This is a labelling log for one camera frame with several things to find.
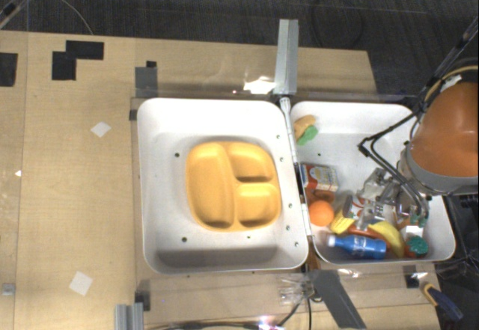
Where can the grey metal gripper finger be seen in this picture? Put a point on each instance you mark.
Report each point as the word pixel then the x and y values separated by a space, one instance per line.
pixel 378 213
pixel 362 220

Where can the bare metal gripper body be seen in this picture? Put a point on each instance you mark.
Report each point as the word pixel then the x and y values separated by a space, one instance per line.
pixel 378 188

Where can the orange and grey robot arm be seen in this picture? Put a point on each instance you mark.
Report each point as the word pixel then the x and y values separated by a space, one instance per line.
pixel 445 141

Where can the red toy sausage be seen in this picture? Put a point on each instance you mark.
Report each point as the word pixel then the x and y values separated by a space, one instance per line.
pixel 360 232

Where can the small grey can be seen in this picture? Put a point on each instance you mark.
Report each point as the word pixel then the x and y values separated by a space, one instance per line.
pixel 350 206

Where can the yellow toy corn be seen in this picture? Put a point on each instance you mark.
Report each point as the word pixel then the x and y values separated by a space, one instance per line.
pixel 341 224

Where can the blue plastic bottle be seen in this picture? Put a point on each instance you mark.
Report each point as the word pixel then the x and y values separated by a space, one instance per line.
pixel 359 247

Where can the yellow banana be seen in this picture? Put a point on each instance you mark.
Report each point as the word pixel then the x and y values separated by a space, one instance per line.
pixel 391 236

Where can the orange toy fruit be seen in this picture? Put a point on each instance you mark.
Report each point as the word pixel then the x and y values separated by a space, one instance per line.
pixel 321 213

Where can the orange carrot with green top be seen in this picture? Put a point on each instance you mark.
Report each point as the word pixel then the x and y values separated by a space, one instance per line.
pixel 417 247

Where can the white and red carton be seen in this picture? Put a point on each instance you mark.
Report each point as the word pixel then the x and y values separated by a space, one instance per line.
pixel 322 177

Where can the white plastic tray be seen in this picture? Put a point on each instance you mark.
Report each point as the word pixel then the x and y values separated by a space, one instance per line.
pixel 355 126
pixel 168 238

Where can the tan and green toy sandwich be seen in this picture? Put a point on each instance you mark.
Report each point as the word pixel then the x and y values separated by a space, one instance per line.
pixel 305 128

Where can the yellow divided plate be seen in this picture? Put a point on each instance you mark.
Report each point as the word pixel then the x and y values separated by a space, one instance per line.
pixel 209 186

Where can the pale wood board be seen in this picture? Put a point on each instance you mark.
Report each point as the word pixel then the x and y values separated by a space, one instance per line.
pixel 75 190

